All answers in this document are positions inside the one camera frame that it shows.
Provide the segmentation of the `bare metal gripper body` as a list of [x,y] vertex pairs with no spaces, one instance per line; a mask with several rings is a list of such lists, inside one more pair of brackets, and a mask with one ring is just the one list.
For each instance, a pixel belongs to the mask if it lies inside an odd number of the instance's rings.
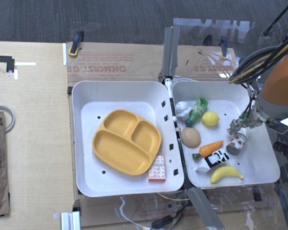
[[239,116],[239,124],[243,128],[255,128],[260,126],[264,121],[264,112],[259,109],[250,109],[248,111],[243,112]]

